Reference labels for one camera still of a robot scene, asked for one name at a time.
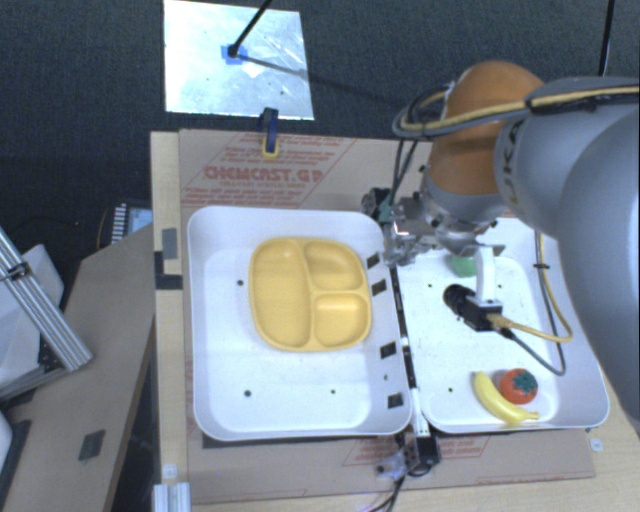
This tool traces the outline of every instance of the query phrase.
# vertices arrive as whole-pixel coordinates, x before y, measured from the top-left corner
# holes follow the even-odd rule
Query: yellow cable
[[[509,112],[514,112],[516,110],[522,110],[529,107],[544,107],[554,104],[562,104],[562,103],[570,103],[573,101],[578,101],[586,98],[591,98],[594,96],[601,95],[618,95],[618,94],[639,94],[640,87],[638,86],[624,86],[624,87],[609,87],[609,88],[601,88],[601,89],[591,89],[588,91],[574,91],[563,94],[551,94],[548,96],[540,96],[538,98],[533,98],[530,100],[529,104],[524,101],[515,101],[512,103],[503,103],[501,105],[495,105],[492,107],[481,108],[479,110],[473,110],[471,112],[467,112],[465,114],[460,114],[458,116],[449,117],[447,119],[442,119],[440,121],[433,121],[430,123],[407,123],[406,114],[402,116],[400,120],[400,127],[403,130],[407,131],[423,131],[423,130],[436,130],[440,128],[446,128],[449,126],[455,126],[459,123],[465,123],[468,121],[474,121],[476,119],[480,119],[482,117],[493,116],[496,114],[505,114]],[[442,96],[436,98],[439,94],[444,95],[445,93],[437,93],[430,98],[427,98],[423,102],[424,106],[428,104],[430,101],[434,101],[435,99],[439,99]]]
[[[560,311],[560,306],[558,306],[558,301],[556,300],[556,297],[553,294],[553,291],[551,290],[551,283],[549,282],[549,275],[547,274],[547,269],[544,266],[544,238],[542,236],[542,233],[538,234],[538,244],[540,246],[540,264],[543,265],[542,266],[542,279],[544,281],[544,286],[545,286],[545,288],[547,290],[547,295],[549,296],[549,301],[551,302],[551,305],[553,306],[553,310],[556,312],[556,315],[558,315],[558,319],[560,320],[560,322],[564,326],[565,330],[567,331],[567,335],[566,336],[554,336],[553,334],[547,334],[547,333],[538,331],[537,329],[534,329],[533,327],[529,327],[527,325],[522,325],[522,324],[516,323],[513,320],[509,320],[508,318],[506,318],[506,317],[504,317],[504,316],[502,316],[500,314],[497,314],[497,313],[488,314],[487,315],[487,319],[496,327],[504,327],[506,329],[516,329],[518,331],[527,332],[527,333],[532,334],[534,336],[537,336],[539,338],[543,338],[543,339],[548,340],[548,341],[554,341],[556,343],[568,343],[573,339],[573,332],[571,331],[571,327],[569,326],[569,323],[567,322],[567,320],[565,319],[564,315]]]
[[[418,108],[424,108],[429,103],[433,103],[434,101],[441,100],[442,98],[444,98],[447,95],[447,92],[448,91],[445,90],[445,91],[439,91],[439,92],[436,92],[435,94],[432,94],[426,100],[424,100],[422,103],[420,103]]]

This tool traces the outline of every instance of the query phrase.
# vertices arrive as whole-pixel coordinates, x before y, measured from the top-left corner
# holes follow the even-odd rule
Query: green object
[[[389,202],[389,196],[388,195],[387,195],[387,197],[384,198],[384,201],[382,201],[378,205],[378,212],[380,212],[378,214],[378,222],[390,222],[391,221],[392,207],[391,207],[391,204]]]
[[[451,266],[458,277],[474,277],[476,275],[476,262],[473,258],[451,256]]]

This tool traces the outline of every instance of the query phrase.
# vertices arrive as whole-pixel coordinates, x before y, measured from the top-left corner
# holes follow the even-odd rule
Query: white tray
[[[386,281],[387,290],[372,297],[371,331],[351,348],[279,350],[260,338],[251,316],[249,261],[258,245],[285,236],[329,238],[351,247],[366,268],[383,247],[374,221],[353,212],[212,206],[191,217],[187,236],[194,411],[206,434],[238,441],[385,435],[406,426],[410,395],[382,262],[367,277],[370,286]],[[382,358],[389,343],[396,352]]]
[[[519,323],[551,332],[538,287],[533,231],[516,219],[502,219],[486,243],[507,245],[496,258],[496,298],[503,314]],[[574,331],[563,345],[567,373],[563,377],[543,368],[514,342],[495,333],[476,333],[445,305],[442,294],[457,283],[475,290],[476,279],[459,278],[445,251],[432,251],[411,266],[398,269],[421,408],[436,428],[453,434],[593,427],[602,423],[609,400],[599,365],[580,328],[561,276],[557,246],[547,239],[546,260],[553,291]],[[545,360],[560,368],[556,346],[526,333],[518,336]],[[538,380],[538,396],[524,407],[540,420],[506,425],[487,412],[474,395],[476,371],[497,375],[526,368]]]

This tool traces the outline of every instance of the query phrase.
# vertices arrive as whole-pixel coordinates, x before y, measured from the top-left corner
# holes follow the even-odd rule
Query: gray robot arm
[[[572,78],[525,101],[637,83]],[[444,190],[427,172],[419,194],[399,200],[385,229],[390,264],[434,247],[468,256],[505,208],[555,238],[582,328],[640,432],[638,124],[637,93],[631,102],[581,99],[511,115],[493,152],[495,192]]]

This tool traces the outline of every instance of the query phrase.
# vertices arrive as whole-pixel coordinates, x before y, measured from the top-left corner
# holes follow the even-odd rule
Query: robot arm
[[[393,205],[385,235],[389,264],[436,247],[470,256],[508,208],[555,238],[583,330],[640,431],[637,84],[542,85],[512,64],[474,66],[444,96],[442,120],[420,118],[414,102],[394,121],[401,137],[435,141],[419,193]]]

